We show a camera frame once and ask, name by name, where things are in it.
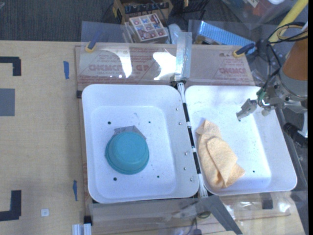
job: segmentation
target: folded cloth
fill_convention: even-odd
[[[245,174],[237,164],[237,156],[222,139],[219,127],[205,120],[196,130],[198,154],[205,177],[214,190],[228,187]]]

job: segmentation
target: teal round container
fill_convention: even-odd
[[[149,148],[140,134],[122,132],[110,139],[105,157],[114,170],[123,174],[136,174],[146,167]]]

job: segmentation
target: clear plastic bin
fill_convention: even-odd
[[[294,5],[294,0],[222,0],[229,9],[249,28],[254,29]]]

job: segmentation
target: yellow pole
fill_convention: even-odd
[[[284,17],[284,19],[280,22],[280,24],[277,26],[277,28],[292,23],[297,16],[301,13],[301,11],[304,9],[305,6],[309,3],[309,0],[298,0],[295,5],[291,8],[291,10],[288,12],[288,14]],[[276,42],[278,40],[278,37],[276,34],[273,34],[271,38],[269,39],[270,42]]]

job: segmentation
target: table surface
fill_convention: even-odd
[[[0,87],[15,89],[15,115],[0,117],[0,212],[10,210],[11,191],[22,190],[22,215],[19,220],[0,222],[1,235],[70,234],[73,224],[83,223],[86,208],[74,55],[79,45],[0,42],[1,56],[22,60],[21,76],[12,76],[12,64],[0,64]],[[69,79],[64,61],[69,63]],[[304,234],[294,202],[287,195],[283,198],[289,203],[288,213],[259,218],[250,212],[251,219],[237,220],[244,234]],[[49,216],[41,217],[41,209],[49,209]],[[203,234],[234,234],[214,221],[206,222],[198,222]]]

